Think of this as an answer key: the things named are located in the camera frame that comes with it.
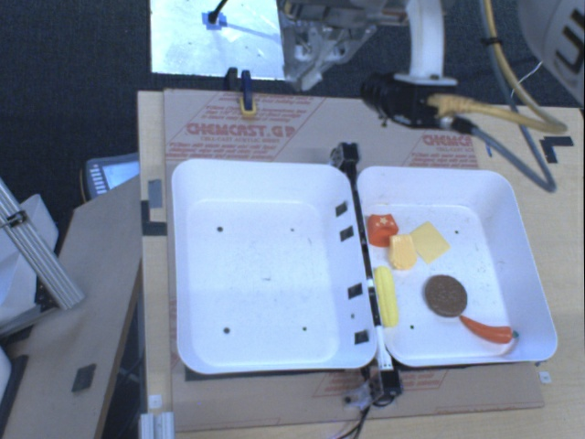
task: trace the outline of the table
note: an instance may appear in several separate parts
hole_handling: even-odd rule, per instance
[[[139,143],[141,181],[144,202],[148,202],[149,184],[165,177],[164,95],[139,93]],[[364,115],[371,115],[365,107]],[[521,176],[505,160],[490,157],[479,141],[473,146],[480,168],[492,169],[512,184],[526,232],[537,263],[548,305],[558,331],[558,351],[538,370],[550,383],[542,385],[543,409],[509,412],[479,412],[367,421],[364,438],[506,438],[506,437],[578,437],[585,431],[585,352],[583,315],[583,118],[576,109],[551,109],[569,126],[567,136],[574,146],[558,147],[558,159],[551,170],[558,191],[547,194]],[[474,117],[490,133],[529,164],[524,140],[515,127]],[[144,303],[146,315],[146,370],[150,412],[172,409],[172,381],[169,357],[168,278],[166,245],[156,238],[156,223],[166,220],[165,204],[149,210],[150,235],[143,240]],[[180,439],[202,438],[325,438],[339,434],[343,423],[314,423],[278,427],[240,428],[222,431],[179,433]]]

